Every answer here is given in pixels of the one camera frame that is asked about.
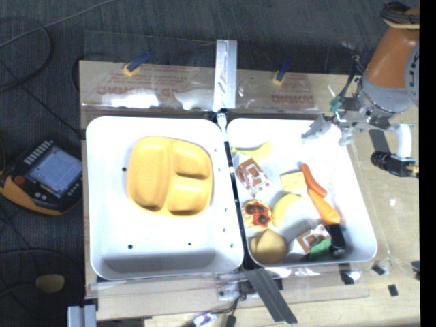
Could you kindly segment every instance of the divided yellow plate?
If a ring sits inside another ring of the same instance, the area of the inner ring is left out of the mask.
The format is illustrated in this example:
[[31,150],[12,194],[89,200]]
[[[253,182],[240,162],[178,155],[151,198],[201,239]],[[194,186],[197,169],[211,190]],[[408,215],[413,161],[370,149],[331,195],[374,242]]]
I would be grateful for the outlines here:
[[197,215],[212,196],[208,153],[184,140],[160,136],[136,143],[127,171],[127,193],[139,207],[165,215]]

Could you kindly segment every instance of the yellow banana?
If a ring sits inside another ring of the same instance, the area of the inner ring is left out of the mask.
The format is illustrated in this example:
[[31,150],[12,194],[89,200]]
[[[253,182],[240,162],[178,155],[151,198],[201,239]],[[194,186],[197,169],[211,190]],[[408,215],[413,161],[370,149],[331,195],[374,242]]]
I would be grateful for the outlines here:
[[273,149],[273,144],[271,142],[265,142],[261,146],[259,146],[256,149],[237,149],[232,148],[232,152],[235,153],[239,151],[239,153],[242,153],[244,155],[248,155],[251,158],[253,158],[255,161],[261,161],[265,159]]
[[282,228],[285,223],[286,212],[290,206],[302,199],[302,196],[294,193],[287,193],[276,202],[272,210],[272,222],[278,228]]

